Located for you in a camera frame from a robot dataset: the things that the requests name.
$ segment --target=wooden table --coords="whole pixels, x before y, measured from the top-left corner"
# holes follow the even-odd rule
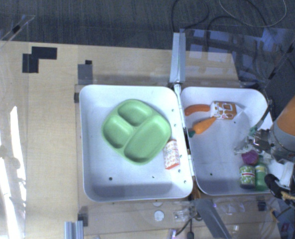
[[[148,50],[134,48],[78,46],[45,43],[9,43],[13,47],[14,57],[31,51],[32,46],[56,47],[56,60],[39,60],[39,73],[29,75],[28,94],[28,155],[26,161],[27,173],[27,201],[26,201],[26,238],[28,239],[60,239],[64,237],[64,222],[77,220],[78,195],[82,186],[78,183],[77,141],[76,141],[76,111],[74,104],[74,87],[78,82],[78,64],[85,60],[92,60],[94,72],[101,75],[117,74],[120,68],[146,72],[150,77],[151,68],[160,74],[169,74],[171,51]],[[14,59],[13,66],[20,68],[21,59]],[[237,77],[228,73],[230,80],[236,82]],[[239,199],[238,203],[246,201],[246,212],[222,214],[221,217],[230,231],[234,231],[239,238],[250,235],[250,238],[280,238],[276,222],[269,212],[258,212],[254,205],[255,197]],[[267,204],[276,206],[276,201],[267,199]],[[154,213],[162,210],[165,214],[172,214],[173,204],[164,203],[155,207],[149,203],[128,203],[136,209],[143,209],[143,213]],[[125,208],[123,213],[114,213],[114,206],[100,205],[97,213],[101,217],[98,226],[105,226],[105,231],[113,233],[101,234],[101,239],[162,239],[166,238],[169,228],[180,228],[184,223],[175,223],[168,217],[168,228],[149,228],[149,231],[126,232],[122,229],[122,217],[130,217],[133,221],[132,230],[145,230],[140,222],[139,212],[132,212]],[[194,222],[195,238],[211,238],[211,234],[204,222]],[[95,238],[91,229],[87,239]]]

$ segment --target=green tray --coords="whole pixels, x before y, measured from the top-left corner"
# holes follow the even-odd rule
[[[151,161],[171,134],[171,126],[163,116],[135,99],[119,104],[102,125],[102,136],[108,145],[129,162],[139,165]]]

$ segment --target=white wire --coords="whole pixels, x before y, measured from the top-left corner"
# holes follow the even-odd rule
[[[221,3],[220,0],[219,0],[219,5],[220,5],[220,7],[221,7],[221,8],[222,8],[227,14],[229,14],[231,17],[233,17],[233,18],[239,20],[240,22],[242,22],[243,24],[245,24],[245,25],[247,25],[247,26],[252,26],[252,27],[271,27],[271,26],[274,26],[274,25],[278,24],[280,21],[282,21],[282,20],[285,18],[285,16],[287,16],[287,5],[286,5],[285,0],[282,0],[282,1],[283,1],[284,6],[285,6],[285,14],[282,16],[282,18],[280,18],[276,23],[273,23],[273,24],[271,24],[271,25],[262,25],[262,26],[251,25],[251,24],[249,24],[249,23],[246,23],[246,22],[243,22],[243,21],[237,19],[237,17],[236,17],[235,15],[231,14],[230,12],[227,11],[227,9],[225,9],[225,7],[223,7],[223,5],[222,5],[222,3]]]

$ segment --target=purple object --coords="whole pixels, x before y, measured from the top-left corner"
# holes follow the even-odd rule
[[[242,160],[247,165],[255,165],[258,163],[259,155],[255,150],[250,150],[241,154]]]

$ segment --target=carrot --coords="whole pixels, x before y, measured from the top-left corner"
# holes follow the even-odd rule
[[[185,116],[189,116],[190,114],[193,114],[195,112],[209,112],[210,106],[209,105],[192,105],[188,106],[185,109]]]
[[[193,130],[196,132],[196,134],[200,134],[204,131],[206,131],[216,120],[216,117],[211,117],[208,119],[205,119],[201,122],[198,122],[193,126]]]

